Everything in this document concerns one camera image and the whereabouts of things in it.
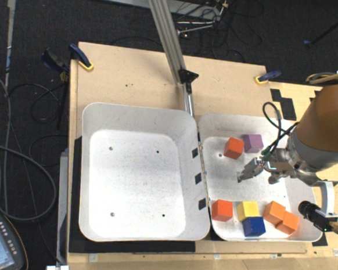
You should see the white plastic tray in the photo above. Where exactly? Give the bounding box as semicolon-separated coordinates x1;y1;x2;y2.
72;100;220;251
189;111;333;250

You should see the orange cube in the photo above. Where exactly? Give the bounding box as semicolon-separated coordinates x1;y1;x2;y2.
263;200;287;225
223;136;246;161
275;210;300;236
210;199;235;223

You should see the pale wood board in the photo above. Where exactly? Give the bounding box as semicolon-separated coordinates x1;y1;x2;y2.
55;41;338;270

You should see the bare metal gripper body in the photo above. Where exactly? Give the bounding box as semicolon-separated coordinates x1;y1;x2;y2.
260;146;325;188

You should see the purple cube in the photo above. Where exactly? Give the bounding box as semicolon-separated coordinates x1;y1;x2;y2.
241;133;265;154

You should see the yellow cube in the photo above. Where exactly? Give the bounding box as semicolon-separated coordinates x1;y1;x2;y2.
235;199;261;224

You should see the blue cube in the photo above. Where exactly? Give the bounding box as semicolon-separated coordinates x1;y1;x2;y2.
241;215;267;239

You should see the black cylinder on white bracket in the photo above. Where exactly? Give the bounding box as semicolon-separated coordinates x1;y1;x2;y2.
296;178;338;234

